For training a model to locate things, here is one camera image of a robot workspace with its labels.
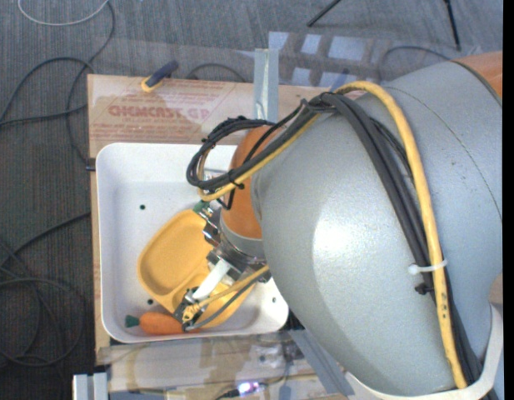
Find brown cardboard board, red print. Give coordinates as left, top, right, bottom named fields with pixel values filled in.
left=86, top=72, right=367, bottom=368

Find white plastic tray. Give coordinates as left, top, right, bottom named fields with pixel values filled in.
left=95, top=142, right=290, bottom=344

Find orange carrot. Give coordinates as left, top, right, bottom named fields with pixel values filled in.
left=124, top=311, right=202, bottom=336

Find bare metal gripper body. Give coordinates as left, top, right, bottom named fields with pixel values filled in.
left=200, top=205, right=272, bottom=284

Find orange divided plate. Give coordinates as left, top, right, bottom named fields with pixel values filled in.
left=137, top=208, right=257, bottom=331

